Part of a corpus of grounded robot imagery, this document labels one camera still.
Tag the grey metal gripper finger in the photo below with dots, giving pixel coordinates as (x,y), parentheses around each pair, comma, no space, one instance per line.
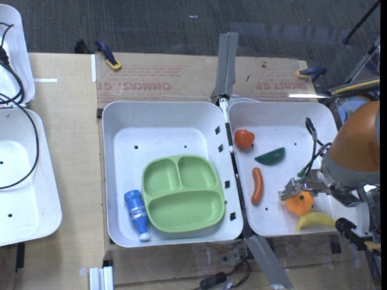
(289,189)
(308,193)

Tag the orange toy pumpkin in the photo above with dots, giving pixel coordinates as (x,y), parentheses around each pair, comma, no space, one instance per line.
(297,205)

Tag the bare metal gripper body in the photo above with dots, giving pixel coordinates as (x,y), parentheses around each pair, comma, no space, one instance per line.
(317,180)

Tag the brown cardboard board, red print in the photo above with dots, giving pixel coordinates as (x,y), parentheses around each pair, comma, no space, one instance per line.
(193,80)

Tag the blue plastic bottle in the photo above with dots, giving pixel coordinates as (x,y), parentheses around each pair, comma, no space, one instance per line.
(136,210)

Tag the green divided plate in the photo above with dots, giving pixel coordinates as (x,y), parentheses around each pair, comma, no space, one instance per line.
(181,204)

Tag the red toy pepper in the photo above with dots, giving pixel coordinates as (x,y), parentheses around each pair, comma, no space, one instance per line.
(243,138)

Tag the white plastic tray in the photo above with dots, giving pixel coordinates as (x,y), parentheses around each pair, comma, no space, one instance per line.
(127,174)
(281,122)
(27,192)
(12,56)

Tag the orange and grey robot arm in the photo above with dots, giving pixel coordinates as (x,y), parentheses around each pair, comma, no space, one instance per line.
(353,137)

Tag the black cylinder on white bracket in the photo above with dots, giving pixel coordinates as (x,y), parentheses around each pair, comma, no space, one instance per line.
(347,227)

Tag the yellow banana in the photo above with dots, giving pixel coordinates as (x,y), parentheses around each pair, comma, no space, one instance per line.
(316,220)

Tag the dark green toy slice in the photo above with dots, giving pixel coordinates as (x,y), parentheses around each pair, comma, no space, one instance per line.
(272,157)

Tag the orange toy sausage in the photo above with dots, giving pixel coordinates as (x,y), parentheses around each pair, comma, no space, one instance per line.
(257,186)

